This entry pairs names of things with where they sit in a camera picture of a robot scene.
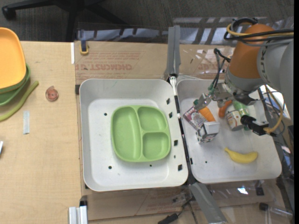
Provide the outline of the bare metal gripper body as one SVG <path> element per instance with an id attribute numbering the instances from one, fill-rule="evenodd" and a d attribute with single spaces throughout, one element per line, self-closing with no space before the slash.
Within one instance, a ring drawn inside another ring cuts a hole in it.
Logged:
<path id="1" fill-rule="evenodd" d="M 257 99 L 249 96 L 249 92 L 239 89 L 231 83 L 218 83 L 212 95 L 213 101 L 236 100 L 244 105 L 253 105 Z"/>

